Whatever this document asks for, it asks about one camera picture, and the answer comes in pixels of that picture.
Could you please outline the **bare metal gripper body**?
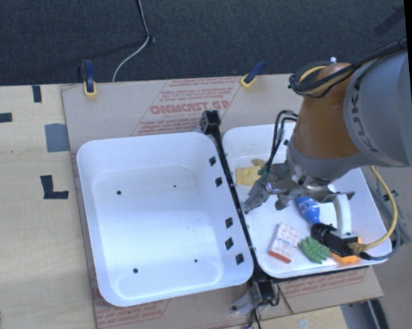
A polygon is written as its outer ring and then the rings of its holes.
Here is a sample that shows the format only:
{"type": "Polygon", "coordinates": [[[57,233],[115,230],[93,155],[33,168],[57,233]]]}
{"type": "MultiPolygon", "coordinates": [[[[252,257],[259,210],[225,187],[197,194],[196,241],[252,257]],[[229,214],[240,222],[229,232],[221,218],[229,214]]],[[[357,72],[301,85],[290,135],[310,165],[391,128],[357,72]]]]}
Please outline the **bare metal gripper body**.
{"type": "Polygon", "coordinates": [[[273,164],[267,177],[267,194],[277,195],[282,201],[289,201],[298,196],[309,198],[331,197],[334,192],[329,188],[331,180],[310,176],[298,164],[273,164]]]}

